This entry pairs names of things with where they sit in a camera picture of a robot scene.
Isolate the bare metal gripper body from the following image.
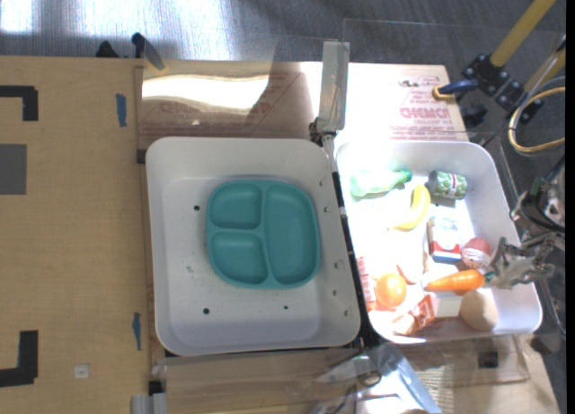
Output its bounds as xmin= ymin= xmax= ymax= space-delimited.
xmin=509 ymin=170 xmax=567 ymax=237

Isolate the red and white can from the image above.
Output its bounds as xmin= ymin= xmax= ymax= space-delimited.
xmin=460 ymin=236 xmax=494 ymax=271

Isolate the white plastic tray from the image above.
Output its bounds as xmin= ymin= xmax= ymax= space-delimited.
xmin=335 ymin=140 xmax=544 ymax=345
xmin=144 ymin=136 xmax=362 ymax=357

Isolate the beige potato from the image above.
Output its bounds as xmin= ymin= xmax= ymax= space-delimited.
xmin=458 ymin=289 xmax=500 ymax=332

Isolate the orange carrot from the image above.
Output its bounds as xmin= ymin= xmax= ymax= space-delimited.
xmin=423 ymin=269 xmax=496 ymax=294

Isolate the white red blue carton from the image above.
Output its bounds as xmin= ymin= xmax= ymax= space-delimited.
xmin=425 ymin=216 xmax=464 ymax=265

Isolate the green can of peas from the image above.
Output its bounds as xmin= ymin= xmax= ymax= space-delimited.
xmin=425 ymin=170 xmax=469 ymax=201

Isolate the yellow banana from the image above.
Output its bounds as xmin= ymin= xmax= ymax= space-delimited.
xmin=388 ymin=183 xmax=432 ymax=233

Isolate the orange fruit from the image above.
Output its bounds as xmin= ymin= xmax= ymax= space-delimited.
xmin=374 ymin=272 xmax=409 ymax=310

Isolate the red packet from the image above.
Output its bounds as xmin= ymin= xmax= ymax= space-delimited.
xmin=356 ymin=255 xmax=378 ymax=313

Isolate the green plastic bottle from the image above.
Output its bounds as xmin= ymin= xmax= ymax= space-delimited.
xmin=349 ymin=168 xmax=413 ymax=200

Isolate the thin black and white rod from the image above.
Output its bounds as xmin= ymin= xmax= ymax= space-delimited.
xmin=323 ymin=134 xmax=366 ymax=347

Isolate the teal divided plate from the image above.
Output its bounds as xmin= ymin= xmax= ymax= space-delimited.
xmin=205 ymin=179 xmax=323 ymax=290

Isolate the brown cardboard board red print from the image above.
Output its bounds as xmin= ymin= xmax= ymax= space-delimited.
xmin=136 ymin=59 xmax=531 ymax=398

